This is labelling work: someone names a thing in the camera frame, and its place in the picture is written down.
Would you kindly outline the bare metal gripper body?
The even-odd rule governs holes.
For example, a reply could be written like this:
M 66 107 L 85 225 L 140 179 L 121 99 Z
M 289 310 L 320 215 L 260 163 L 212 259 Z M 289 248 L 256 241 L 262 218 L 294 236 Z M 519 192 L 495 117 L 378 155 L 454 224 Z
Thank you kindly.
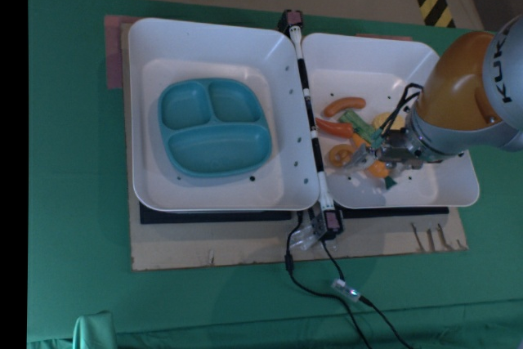
M 417 151 L 414 149 L 408 134 L 406 128 L 390 130 L 375 151 L 377 160 L 385 163 L 386 167 L 391 170 L 421 169 L 423 161 L 416 155 Z

